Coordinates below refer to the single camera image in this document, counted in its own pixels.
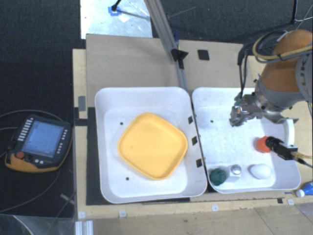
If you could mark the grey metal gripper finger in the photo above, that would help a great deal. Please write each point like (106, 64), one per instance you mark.
(245, 119)
(235, 116)

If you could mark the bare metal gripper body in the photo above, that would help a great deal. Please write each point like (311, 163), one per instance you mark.
(252, 105)

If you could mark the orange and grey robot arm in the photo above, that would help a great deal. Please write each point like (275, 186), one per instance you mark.
(281, 72)

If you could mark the white plastic tray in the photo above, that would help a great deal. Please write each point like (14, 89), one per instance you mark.
(225, 141)
(115, 180)

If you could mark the orange round object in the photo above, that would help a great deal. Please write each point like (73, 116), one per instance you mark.
(261, 144)

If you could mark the white egg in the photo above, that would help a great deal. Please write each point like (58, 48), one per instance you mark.
(260, 171)

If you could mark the green broccoli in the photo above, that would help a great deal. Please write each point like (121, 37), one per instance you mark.
(217, 177)

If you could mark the yellow plate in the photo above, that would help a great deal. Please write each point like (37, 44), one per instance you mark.
(152, 146)

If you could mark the blue bottle with white cap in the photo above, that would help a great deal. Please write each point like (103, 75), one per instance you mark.
(306, 189)

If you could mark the brown cardboard board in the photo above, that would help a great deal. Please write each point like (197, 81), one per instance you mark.
(132, 62)

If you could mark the black cylinder on white bracket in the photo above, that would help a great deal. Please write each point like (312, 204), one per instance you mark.
(281, 146)

